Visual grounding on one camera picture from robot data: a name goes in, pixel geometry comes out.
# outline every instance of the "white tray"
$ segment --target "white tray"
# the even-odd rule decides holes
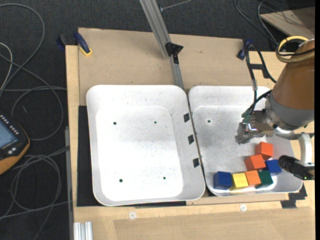
[[[120,206],[203,195],[205,180],[195,166],[199,152],[181,88],[96,85],[86,99],[98,202]]]
[[[267,92],[265,87],[258,88],[258,96]],[[194,130],[203,163],[205,181],[208,189],[217,196],[296,192],[302,187],[302,180],[284,170],[272,176],[273,184],[255,189],[247,187],[240,190],[214,189],[213,175],[217,171],[230,173],[245,172],[245,158],[255,154],[259,142],[272,143],[273,159],[282,155],[294,157],[289,140],[277,136],[253,138],[249,143],[236,143],[235,136],[242,113],[253,102],[250,86],[195,86],[190,89],[189,104]],[[265,99],[256,105],[256,110],[265,107]]]

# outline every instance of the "green cube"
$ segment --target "green cube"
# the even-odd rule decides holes
[[[261,184],[257,185],[255,187],[256,189],[268,187],[272,183],[274,183],[274,181],[272,180],[271,174],[268,170],[258,171],[258,174],[261,180]]]

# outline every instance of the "black floor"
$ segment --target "black floor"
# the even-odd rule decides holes
[[[188,0],[157,1],[161,7],[168,7]],[[244,41],[250,38],[259,50],[274,51],[275,43],[267,37],[258,19],[260,1],[235,1],[251,22],[237,11],[234,0],[191,0],[166,9],[163,17],[171,34],[237,38]],[[315,5],[315,0],[267,1],[275,8],[266,6],[265,1],[260,13]],[[11,49],[13,61],[18,65],[22,65],[31,56],[43,35],[37,14],[20,5],[35,10],[45,24],[43,43],[24,67],[51,86],[66,87],[65,56],[56,44],[58,34],[63,33],[68,43],[74,44],[72,34],[78,27],[151,31],[139,0],[0,0],[0,43]],[[285,37],[270,25],[266,26],[277,42]],[[0,53],[9,58],[3,45],[0,45]],[[9,63],[0,58],[0,86],[8,69]],[[11,75],[17,69],[14,66]],[[32,89],[44,85],[35,76],[19,70],[6,89]],[[0,111],[12,113],[32,139],[45,138],[31,141],[26,155],[49,155],[64,148],[65,128],[68,126],[66,91],[56,90],[63,114],[57,97],[50,90],[33,91],[18,100],[21,94],[23,92],[12,91],[0,94]],[[26,160],[27,157],[24,157],[18,165]],[[66,154],[56,155],[53,160],[59,168],[62,181],[59,197],[55,198],[57,172],[47,162],[37,162],[23,170],[18,181],[15,198],[25,208],[14,203],[9,210],[13,201],[11,186],[19,170],[9,170],[0,175],[0,216],[9,210],[6,217],[0,217],[0,240],[29,240],[34,239],[37,234],[37,239],[69,239]],[[32,211],[50,205],[53,201],[59,205],[52,210],[47,208]]]

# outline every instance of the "cube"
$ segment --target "cube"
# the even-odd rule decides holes
[[[216,190],[228,190],[232,186],[230,172],[218,171],[213,175],[213,188]]]
[[[271,174],[268,170],[258,171],[258,174],[261,180],[261,184],[257,185],[255,187],[256,189],[268,187],[272,183],[274,183],[274,181],[272,180]]]
[[[232,174],[232,190],[243,189],[248,186],[249,184],[244,172]]]
[[[245,171],[244,173],[249,186],[256,187],[261,184],[261,180],[257,170],[249,170],[249,171]]]
[[[265,161],[265,165],[265,169],[268,170],[272,176],[281,173],[281,167],[278,164],[278,159],[267,160]]]
[[[274,145],[261,141],[259,144],[255,145],[255,154],[262,155],[264,160],[268,160],[274,156]]]
[[[263,156],[261,154],[249,156],[244,160],[244,163],[248,171],[261,170],[266,168],[265,160],[263,159]]]

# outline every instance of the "white cable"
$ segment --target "white cable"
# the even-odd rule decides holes
[[[2,43],[2,42],[0,42],[0,45],[2,45],[3,47],[5,47],[5,48],[9,51],[10,61],[13,62],[13,58],[14,58],[14,57],[13,57],[13,55],[12,55],[12,52],[11,52],[10,48],[9,48],[6,44],[4,44],[4,43]],[[9,76],[10,76],[10,73],[11,73],[11,69],[12,69],[12,63],[10,63],[10,67],[9,67],[8,74],[6,75],[6,77],[5,77],[5,79],[4,79],[4,82],[3,82],[3,84],[2,84],[1,87],[0,87],[0,90],[4,87],[6,81],[8,80],[8,78],[9,78]]]

